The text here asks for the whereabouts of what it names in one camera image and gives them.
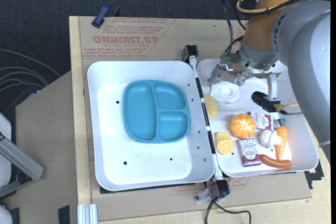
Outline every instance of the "blue object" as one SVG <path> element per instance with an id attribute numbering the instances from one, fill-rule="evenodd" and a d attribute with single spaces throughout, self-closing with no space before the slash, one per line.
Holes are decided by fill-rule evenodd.
<path id="1" fill-rule="evenodd" d="M 112 5 L 110 3 L 105 3 L 103 7 L 101 8 L 98 16 L 92 22 L 92 25 L 97 28 L 100 28 L 100 26 L 105 22 L 104 17 L 109 15 L 111 10 L 112 10 Z"/>
<path id="2" fill-rule="evenodd" d="M 183 90 L 169 82 L 139 80 L 127 85 L 123 118 L 128 134 L 145 143 L 176 142 L 190 130 L 190 114 Z"/>

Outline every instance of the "toy sausage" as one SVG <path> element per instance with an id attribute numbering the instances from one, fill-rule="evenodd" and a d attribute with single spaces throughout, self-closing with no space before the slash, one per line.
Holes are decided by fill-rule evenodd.
<path id="1" fill-rule="evenodd" d="M 292 162 L 288 159 L 281 159 L 281 160 L 273 159 L 265 154 L 261 154 L 260 159 L 263 164 L 276 168 L 288 168 L 292 165 Z"/>

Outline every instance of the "toy carrot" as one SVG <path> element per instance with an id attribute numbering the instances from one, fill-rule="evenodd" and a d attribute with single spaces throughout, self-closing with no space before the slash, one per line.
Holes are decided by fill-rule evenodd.
<path id="1" fill-rule="evenodd" d="M 277 135 L 281 137 L 281 143 L 280 143 L 280 145 L 275 146 L 275 151 L 276 151 L 277 159 L 281 160 L 282 159 L 282 154 L 284 152 L 286 142 L 287 142 L 288 130 L 283 125 L 278 127 L 276 130 L 277 130 Z"/>

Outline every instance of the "blue divided plate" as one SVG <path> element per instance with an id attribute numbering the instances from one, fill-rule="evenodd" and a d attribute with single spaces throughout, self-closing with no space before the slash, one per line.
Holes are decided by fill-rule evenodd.
<path id="1" fill-rule="evenodd" d="M 128 134 L 145 143 L 176 142 L 190 129 L 189 107 L 183 90 L 159 80 L 139 80 L 127 85 L 123 118 Z"/>

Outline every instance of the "small box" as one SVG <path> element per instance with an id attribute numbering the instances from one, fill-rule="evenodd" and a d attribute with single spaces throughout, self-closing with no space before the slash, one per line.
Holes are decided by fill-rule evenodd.
<path id="1" fill-rule="evenodd" d="M 257 144 L 254 138 L 238 140 L 237 144 L 244 167 L 261 164 L 260 155 L 257 151 Z"/>
<path id="2" fill-rule="evenodd" d="M 271 115 L 260 112 L 250 112 L 253 120 L 257 123 L 257 128 L 262 130 L 274 131 L 274 118 Z"/>

